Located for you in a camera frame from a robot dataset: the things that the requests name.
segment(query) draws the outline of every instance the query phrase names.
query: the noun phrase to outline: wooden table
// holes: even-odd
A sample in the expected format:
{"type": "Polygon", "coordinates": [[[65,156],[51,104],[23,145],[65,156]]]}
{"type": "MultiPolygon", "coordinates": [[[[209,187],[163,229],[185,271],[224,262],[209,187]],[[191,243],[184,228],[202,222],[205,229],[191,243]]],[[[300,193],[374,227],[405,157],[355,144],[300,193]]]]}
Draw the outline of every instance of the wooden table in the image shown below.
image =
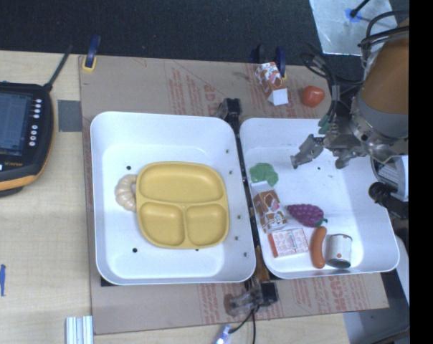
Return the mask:
{"type": "MultiPolygon", "coordinates": [[[[0,51],[0,81],[43,85],[62,54],[0,51]]],[[[70,55],[52,99],[80,100],[78,56],[70,55]]],[[[91,315],[81,132],[58,132],[45,172],[0,199],[0,343],[65,343],[66,317],[91,315]]],[[[210,343],[219,325],[115,335],[94,343],[210,343]]],[[[349,343],[342,314],[263,320],[257,343],[349,343]]],[[[252,342],[248,322],[233,343],[252,342]]]]}

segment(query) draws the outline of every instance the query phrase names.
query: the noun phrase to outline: blue mark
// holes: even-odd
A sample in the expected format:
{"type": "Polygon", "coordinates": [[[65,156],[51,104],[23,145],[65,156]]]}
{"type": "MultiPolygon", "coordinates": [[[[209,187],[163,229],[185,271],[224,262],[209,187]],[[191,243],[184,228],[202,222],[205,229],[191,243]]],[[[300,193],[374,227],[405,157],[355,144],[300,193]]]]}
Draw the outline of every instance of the blue mark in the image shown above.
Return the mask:
{"type": "Polygon", "coordinates": [[[355,17],[352,18],[351,17],[351,11],[352,10],[353,9],[346,9],[347,19],[349,20],[350,23],[358,23],[360,20],[362,20],[363,17],[361,16],[360,12],[358,12],[357,15],[355,15],[355,17]]]}
{"type": "Polygon", "coordinates": [[[4,297],[4,281],[6,280],[6,265],[1,264],[0,266],[0,288],[1,296],[4,297]]]}

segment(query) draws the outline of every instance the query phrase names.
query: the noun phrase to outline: tin can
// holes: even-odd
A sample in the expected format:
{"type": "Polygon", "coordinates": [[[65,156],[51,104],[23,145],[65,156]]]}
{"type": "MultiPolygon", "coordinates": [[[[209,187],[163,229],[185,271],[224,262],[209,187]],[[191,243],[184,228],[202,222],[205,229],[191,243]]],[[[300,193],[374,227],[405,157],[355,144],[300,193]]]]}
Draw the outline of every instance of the tin can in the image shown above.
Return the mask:
{"type": "Polygon", "coordinates": [[[347,234],[332,234],[328,238],[327,265],[347,269],[351,265],[352,237],[347,234]]]}

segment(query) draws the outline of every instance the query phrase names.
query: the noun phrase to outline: small box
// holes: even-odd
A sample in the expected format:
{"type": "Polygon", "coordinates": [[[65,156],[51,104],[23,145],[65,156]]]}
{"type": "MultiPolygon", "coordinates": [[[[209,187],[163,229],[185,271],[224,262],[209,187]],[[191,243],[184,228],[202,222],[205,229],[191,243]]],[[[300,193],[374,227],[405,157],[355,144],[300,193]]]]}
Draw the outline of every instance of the small box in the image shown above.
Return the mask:
{"type": "Polygon", "coordinates": [[[302,228],[283,229],[267,235],[274,257],[300,254],[309,251],[302,228]]]}
{"type": "Polygon", "coordinates": [[[283,214],[279,196],[267,181],[252,183],[255,194],[253,207],[260,216],[262,230],[267,233],[283,228],[287,218],[283,214]]]}
{"type": "Polygon", "coordinates": [[[260,82],[269,102],[276,106],[288,103],[287,85],[275,62],[260,64],[254,71],[254,75],[260,82]]]}

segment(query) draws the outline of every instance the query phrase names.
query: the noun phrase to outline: toy sausage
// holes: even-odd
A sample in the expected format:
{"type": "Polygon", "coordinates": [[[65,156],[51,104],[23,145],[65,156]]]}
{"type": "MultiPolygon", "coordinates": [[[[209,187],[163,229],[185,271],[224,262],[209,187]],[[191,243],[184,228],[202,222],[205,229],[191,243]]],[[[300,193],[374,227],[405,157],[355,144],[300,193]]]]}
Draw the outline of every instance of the toy sausage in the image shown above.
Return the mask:
{"type": "Polygon", "coordinates": [[[322,253],[322,244],[326,236],[326,227],[319,226],[310,239],[310,255],[312,257],[312,265],[317,269],[322,269],[325,266],[325,259],[322,253]]]}

